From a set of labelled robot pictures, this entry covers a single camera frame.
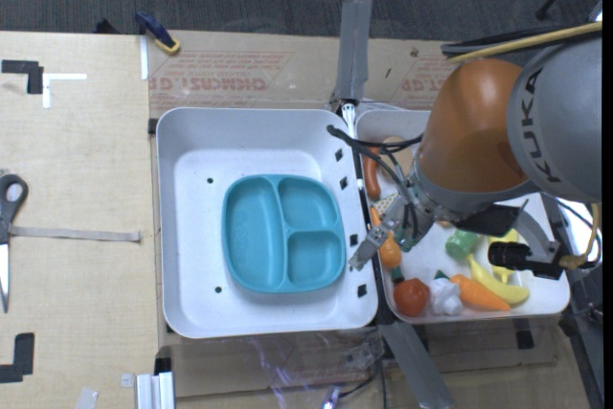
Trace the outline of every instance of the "red tomato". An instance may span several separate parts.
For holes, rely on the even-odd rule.
[[[404,280],[394,288],[398,311],[410,317],[420,315],[430,299],[430,288],[419,278]]]

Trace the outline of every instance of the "scissors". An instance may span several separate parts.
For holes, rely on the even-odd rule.
[[[11,222],[28,196],[28,185],[16,174],[0,177],[0,290],[2,308],[9,311],[9,235]]]

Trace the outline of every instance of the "wooden table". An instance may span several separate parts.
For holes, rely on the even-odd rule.
[[[336,40],[190,36],[193,42],[205,39],[225,47],[226,53],[231,46],[249,51],[254,43],[265,51],[290,52],[296,67],[312,68],[323,78],[318,94],[327,95],[334,84]],[[422,104],[419,98],[402,97],[415,94],[420,84],[427,94],[428,83],[434,86],[443,78],[440,64],[432,80],[420,76],[423,67],[406,65],[414,50],[435,53],[438,43],[376,40],[372,46],[371,73],[388,81],[380,87],[399,105]],[[150,53],[149,69],[159,68],[160,56]],[[317,67],[309,62],[313,56],[323,60]],[[72,408],[87,388],[99,394],[97,409],[134,407],[133,389],[122,386],[122,375],[151,373],[165,339],[156,277],[155,162],[148,134],[149,116],[157,115],[149,114],[141,37],[0,33],[0,59],[36,60],[46,74],[86,75],[86,80],[52,81],[51,107],[44,108],[40,95],[26,93],[26,76],[0,74],[0,170],[19,174],[30,187],[15,225],[142,234],[140,243],[11,238],[11,305],[8,314],[0,314],[0,364],[12,363],[15,335],[33,332],[34,373],[22,382],[0,384],[0,405]],[[283,57],[277,61],[288,63]],[[253,62],[243,70],[272,70],[262,66]],[[295,88],[312,74],[278,74],[270,86],[283,89],[285,99],[278,105],[291,106],[291,83]],[[318,95],[309,103],[321,99]],[[589,407],[568,339],[555,328],[551,338],[556,355],[550,363],[444,373],[458,407]],[[214,359],[205,362],[215,364]],[[387,376],[388,407],[418,407],[399,371],[392,367]],[[283,398],[287,406],[317,407],[324,391],[287,391]],[[281,406],[279,397],[271,391],[210,395],[180,399],[177,407],[269,408]],[[351,407],[377,407],[380,401],[377,382],[353,395]]]

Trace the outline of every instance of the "yellow banana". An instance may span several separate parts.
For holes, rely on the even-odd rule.
[[[510,305],[519,304],[528,298],[530,290],[517,284],[504,284],[489,274],[489,272],[475,260],[472,254],[468,255],[470,263],[470,277],[483,285],[492,293]]]

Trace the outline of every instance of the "teal plate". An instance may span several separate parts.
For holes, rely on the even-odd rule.
[[[306,177],[260,174],[236,181],[222,210],[226,264],[261,293],[312,291],[345,267],[345,238],[333,195]]]

